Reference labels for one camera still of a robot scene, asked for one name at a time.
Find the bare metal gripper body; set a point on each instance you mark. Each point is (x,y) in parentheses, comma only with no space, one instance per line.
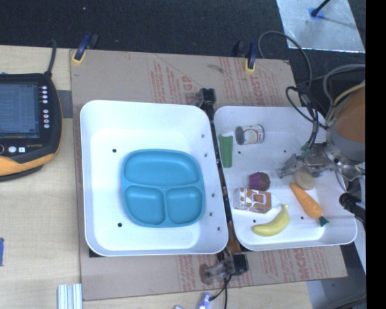
(320,158)

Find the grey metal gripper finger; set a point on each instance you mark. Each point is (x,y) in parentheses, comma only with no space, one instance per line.
(286,171)
(296,159)

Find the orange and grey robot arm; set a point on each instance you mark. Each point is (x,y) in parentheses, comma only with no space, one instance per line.
(350,117)

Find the beige potato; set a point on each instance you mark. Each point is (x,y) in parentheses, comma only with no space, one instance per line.
(305,180)

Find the orange carrot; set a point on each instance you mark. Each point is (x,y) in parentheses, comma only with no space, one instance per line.
(305,201)

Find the orange and white carton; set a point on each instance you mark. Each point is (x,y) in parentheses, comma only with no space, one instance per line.
(252,200)

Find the small white can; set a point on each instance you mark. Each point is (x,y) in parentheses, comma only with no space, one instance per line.
(251,134)

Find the yellow banana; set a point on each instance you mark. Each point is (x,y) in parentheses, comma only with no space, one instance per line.
(275,225)

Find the green rectangular stick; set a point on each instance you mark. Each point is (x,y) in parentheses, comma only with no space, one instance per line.
(226,151)

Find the white plastic tray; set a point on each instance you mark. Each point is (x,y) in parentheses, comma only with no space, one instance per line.
(276,233)
(141,121)

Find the thin black and white rod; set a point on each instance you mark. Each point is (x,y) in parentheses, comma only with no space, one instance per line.
(221,172)

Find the blue divided plate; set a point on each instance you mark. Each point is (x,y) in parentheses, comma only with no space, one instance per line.
(162,187)

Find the brown cardboard board red print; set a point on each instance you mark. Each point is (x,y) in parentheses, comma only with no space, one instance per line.
(132,76)

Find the black cylinder on white bracket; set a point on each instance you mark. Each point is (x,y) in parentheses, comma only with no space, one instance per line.
(352,201)

